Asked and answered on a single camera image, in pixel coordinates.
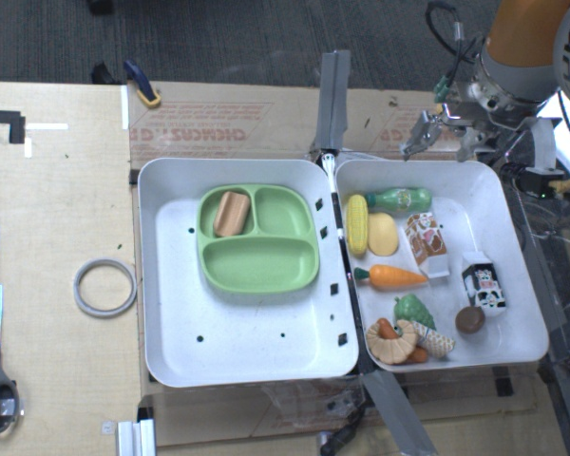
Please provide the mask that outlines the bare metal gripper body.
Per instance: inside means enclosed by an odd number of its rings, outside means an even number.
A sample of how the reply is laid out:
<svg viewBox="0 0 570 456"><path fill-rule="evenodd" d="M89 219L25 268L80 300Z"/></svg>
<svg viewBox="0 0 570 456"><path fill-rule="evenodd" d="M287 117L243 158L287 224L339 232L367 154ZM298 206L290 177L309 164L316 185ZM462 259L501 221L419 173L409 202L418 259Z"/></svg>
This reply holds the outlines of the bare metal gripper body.
<svg viewBox="0 0 570 456"><path fill-rule="evenodd" d="M515 131L541 108L541 99L518 97L486 75L474 75L469 81L443 77L443 124L452 129Z"/></svg>

